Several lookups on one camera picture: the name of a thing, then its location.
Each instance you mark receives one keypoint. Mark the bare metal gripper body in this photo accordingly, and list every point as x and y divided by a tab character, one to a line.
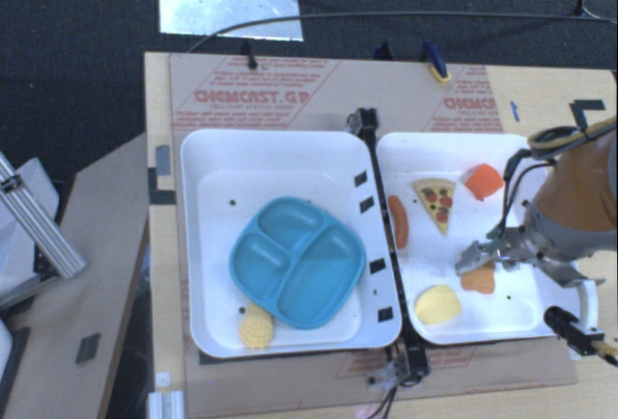
517	247

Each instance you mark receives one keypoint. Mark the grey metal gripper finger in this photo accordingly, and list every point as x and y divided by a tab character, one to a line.
467	266
478	249

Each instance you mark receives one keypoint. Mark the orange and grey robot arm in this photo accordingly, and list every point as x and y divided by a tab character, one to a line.
574	185

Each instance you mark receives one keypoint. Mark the orange flat toy food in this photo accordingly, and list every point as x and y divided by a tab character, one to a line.
479	282

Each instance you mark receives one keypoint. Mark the yellow toy potato chip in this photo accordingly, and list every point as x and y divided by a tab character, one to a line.
437	306

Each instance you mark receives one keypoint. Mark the white plastic tray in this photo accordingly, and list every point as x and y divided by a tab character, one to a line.
217	224
502	311

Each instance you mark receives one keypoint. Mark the pizza slice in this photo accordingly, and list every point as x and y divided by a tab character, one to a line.
437	202

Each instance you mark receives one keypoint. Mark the orange carrot piece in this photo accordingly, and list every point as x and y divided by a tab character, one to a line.
484	181

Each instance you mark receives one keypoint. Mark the red sausage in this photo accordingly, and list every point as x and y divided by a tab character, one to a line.
400	221

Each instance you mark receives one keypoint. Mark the thin black rod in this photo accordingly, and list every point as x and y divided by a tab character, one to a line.
386	224

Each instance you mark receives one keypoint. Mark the blue divided plate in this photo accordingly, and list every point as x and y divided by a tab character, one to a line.
299	262

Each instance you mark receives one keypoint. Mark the yellow corn cob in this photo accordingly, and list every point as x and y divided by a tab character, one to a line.
255	332

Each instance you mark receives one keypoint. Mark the brown cardboard board red print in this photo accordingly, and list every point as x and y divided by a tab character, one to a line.
299	93

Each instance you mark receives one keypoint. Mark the black cylinder on white bracket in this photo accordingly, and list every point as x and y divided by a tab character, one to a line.
574	330

